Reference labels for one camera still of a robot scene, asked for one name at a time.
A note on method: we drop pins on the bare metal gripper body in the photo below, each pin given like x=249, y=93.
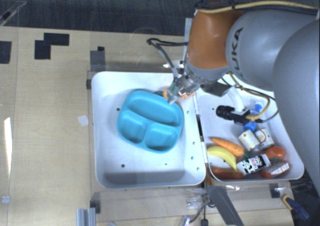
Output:
x=186, y=85

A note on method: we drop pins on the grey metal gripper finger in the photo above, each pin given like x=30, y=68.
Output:
x=170, y=97
x=176, y=95

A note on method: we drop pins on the orange carrot with green top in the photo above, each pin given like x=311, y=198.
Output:
x=165, y=93

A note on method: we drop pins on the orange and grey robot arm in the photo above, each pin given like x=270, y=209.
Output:
x=262, y=45

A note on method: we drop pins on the blue divided plate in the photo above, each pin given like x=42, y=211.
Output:
x=150, y=120

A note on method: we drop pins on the white plastic tray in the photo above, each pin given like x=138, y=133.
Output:
x=150, y=170
x=220, y=130

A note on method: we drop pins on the large orange carrot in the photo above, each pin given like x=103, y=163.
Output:
x=228, y=146

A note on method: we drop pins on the yellow banana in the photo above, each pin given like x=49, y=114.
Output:
x=223, y=154

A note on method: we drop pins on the white can with orange print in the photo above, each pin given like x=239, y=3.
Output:
x=248, y=140
x=265, y=137

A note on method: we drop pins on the red-brown sausage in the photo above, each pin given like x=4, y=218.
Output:
x=226, y=173

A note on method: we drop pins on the black and white milk carton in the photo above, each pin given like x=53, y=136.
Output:
x=253, y=164

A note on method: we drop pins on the red tomato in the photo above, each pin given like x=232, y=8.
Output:
x=275, y=153

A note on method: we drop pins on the red and white packet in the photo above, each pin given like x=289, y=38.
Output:
x=275, y=170

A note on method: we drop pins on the black cylinder on white bracket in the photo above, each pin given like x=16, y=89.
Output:
x=228, y=112

